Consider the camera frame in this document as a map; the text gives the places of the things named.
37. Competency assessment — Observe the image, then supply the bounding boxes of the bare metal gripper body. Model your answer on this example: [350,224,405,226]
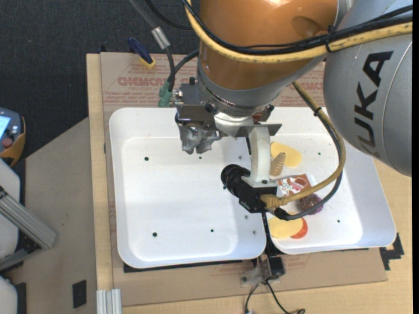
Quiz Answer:
[175,82,276,137]

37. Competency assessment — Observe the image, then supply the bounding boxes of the white plastic tray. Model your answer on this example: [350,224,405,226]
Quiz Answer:
[261,107,397,255]
[108,107,268,270]

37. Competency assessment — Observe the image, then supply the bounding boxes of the tan ridged cone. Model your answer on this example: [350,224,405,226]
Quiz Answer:
[269,152,287,177]

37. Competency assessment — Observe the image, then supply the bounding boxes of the yellow flat round slice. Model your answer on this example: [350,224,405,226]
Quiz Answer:
[270,141,303,169]

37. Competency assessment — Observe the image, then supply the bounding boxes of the brown packet with rabbit print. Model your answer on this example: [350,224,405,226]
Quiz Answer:
[275,173,317,198]

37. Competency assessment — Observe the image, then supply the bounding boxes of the purple grapes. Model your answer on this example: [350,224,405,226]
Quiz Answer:
[295,193,325,216]

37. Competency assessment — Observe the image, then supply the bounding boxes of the red flat round slice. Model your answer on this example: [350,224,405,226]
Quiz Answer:
[290,217,309,240]

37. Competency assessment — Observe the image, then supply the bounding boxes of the brown cardboard board red print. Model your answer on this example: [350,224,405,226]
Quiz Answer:
[100,51,389,307]

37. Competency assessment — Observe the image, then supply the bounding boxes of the black cylinder on white bracket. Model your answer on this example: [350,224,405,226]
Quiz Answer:
[221,124,279,214]

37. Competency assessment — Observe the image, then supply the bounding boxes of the black block with thin wires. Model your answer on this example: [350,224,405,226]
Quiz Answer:
[240,256,286,288]

